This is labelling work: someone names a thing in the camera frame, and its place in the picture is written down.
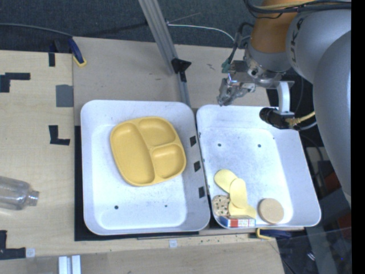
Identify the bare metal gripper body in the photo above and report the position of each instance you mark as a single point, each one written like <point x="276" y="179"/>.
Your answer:
<point x="251" y="74"/>

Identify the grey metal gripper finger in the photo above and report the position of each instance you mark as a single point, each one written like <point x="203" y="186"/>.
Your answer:
<point x="223" y="96"/>
<point x="235" y="93"/>

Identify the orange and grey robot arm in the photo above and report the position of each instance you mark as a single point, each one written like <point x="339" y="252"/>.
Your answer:
<point x="328" y="67"/>

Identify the white plastic tray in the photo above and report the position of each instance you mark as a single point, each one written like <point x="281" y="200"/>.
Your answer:
<point x="142" y="210"/>
<point x="256" y="164"/>

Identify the pale yellow oval slice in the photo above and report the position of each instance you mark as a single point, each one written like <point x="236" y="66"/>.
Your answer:
<point x="248" y="211"/>
<point x="223" y="179"/>
<point x="239" y="193"/>

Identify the pale wood board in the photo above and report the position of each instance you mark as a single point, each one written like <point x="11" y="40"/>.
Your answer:
<point x="122" y="73"/>

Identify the yellow divided plate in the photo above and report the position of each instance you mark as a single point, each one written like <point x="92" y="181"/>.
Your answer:
<point x="134" y="153"/>

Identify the chocolate chip biscuit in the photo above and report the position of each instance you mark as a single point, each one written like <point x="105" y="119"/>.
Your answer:
<point x="220" y="205"/>

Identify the tan round biscuit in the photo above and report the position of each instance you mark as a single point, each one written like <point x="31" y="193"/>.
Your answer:
<point x="271" y="210"/>

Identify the red white blue carton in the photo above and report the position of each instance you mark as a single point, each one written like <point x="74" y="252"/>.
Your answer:
<point x="238" y="222"/>

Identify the clear plastic bottle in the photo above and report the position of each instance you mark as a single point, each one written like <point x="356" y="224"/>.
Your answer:
<point x="14" y="193"/>

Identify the black cylinder on white bracket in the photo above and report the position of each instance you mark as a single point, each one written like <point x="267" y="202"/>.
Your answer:
<point x="278" y="116"/>

